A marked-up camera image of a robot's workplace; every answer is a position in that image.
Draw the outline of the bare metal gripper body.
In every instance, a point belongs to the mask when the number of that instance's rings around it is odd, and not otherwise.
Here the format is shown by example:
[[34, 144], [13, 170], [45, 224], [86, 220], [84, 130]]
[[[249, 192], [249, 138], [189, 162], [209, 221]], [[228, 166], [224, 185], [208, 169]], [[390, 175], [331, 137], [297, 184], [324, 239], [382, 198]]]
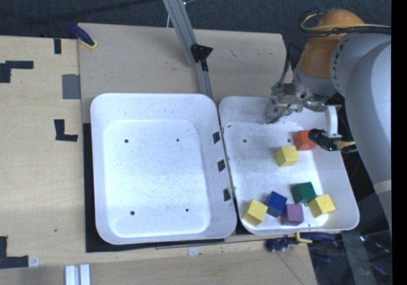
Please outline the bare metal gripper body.
[[272, 104], [296, 108], [296, 112], [302, 111], [303, 108], [318, 112], [328, 99], [329, 96], [317, 95], [302, 84], [276, 83], [272, 87]]

